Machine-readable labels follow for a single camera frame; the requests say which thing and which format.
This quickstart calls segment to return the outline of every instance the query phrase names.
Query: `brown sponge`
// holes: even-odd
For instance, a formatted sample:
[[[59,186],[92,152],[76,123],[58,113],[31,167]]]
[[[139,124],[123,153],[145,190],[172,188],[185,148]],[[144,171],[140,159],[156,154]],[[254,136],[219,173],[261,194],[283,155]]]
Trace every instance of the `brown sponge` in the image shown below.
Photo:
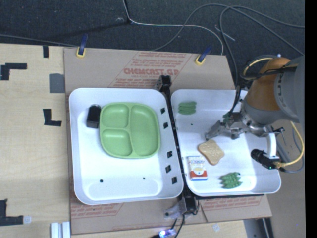
[[[200,144],[198,146],[198,150],[206,157],[211,165],[216,165],[224,156],[223,150],[212,139],[209,139],[207,142]]]

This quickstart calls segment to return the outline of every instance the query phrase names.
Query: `black carpet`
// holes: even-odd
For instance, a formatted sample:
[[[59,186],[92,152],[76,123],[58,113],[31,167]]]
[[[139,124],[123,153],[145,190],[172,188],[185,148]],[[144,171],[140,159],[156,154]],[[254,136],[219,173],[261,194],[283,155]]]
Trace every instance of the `black carpet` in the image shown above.
[[[222,42],[233,76],[234,61],[241,70],[247,61],[257,56],[281,54],[293,59],[305,53],[304,28],[281,24],[256,13],[304,26],[305,0],[126,0],[126,5],[131,20],[122,0],[1,0],[0,43],[78,46],[82,35],[88,33],[87,47],[91,48],[160,48],[167,52],[201,53],[211,45],[211,54],[220,55]],[[221,42],[206,29],[186,26],[164,46],[180,26],[139,24],[182,25],[186,19],[187,25],[213,31]],[[226,41],[232,55],[219,32],[220,27],[229,36]]]

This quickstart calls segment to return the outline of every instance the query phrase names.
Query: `yellow clip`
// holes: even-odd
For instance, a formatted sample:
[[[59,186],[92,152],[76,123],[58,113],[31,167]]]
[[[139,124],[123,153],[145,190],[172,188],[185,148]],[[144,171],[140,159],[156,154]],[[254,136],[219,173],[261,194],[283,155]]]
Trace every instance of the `yellow clip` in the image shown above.
[[[199,57],[200,57],[200,56],[197,56],[197,58],[196,58],[196,60],[195,60],[195,64],[201,66],[201,65],[205,62],[206,58],[204,58],[202,61],[198,61]]]
[[[83,58],[83,57],[85,56],[85,54],[86,54],[86,49],[84,49],[83,54],[80,55],[80,54],[79,54],[79,47],[77,48],[76,56],[77,56],[78,58]]]

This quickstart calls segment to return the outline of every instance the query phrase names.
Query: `cardboard box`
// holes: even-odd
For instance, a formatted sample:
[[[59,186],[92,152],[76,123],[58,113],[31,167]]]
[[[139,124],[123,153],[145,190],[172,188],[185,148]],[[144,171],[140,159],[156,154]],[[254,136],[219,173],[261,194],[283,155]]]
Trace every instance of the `cardboard box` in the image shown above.
[[[225,56],[206,57],[195,64],[198,54],[87,49],[85,57],[76,48],[64,48],[67,142],[70,176],[70,213],[72,234],[115,230],[170,227],[174,220],[164,219],[164,211],[177,198],[105,205],[84,205],[73,191],[68,97],[81,87],[156,88],[160,75],[170,75],[171,92],[177,89],[234,89]],[[265,195],[199,200],[197,215],[185,224],[270,217]]]

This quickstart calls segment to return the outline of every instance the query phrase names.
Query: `toy bread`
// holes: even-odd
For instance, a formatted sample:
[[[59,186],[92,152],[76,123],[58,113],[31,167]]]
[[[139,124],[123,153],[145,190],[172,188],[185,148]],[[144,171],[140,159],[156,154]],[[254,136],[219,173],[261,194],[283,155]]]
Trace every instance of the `toy bread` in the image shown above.
[[[217,145],[217,143],[209,139],[207,142],[198,146],[198,150],[205,156],[211,165],[216,165],[220,159],[224,156],[223,150]]]

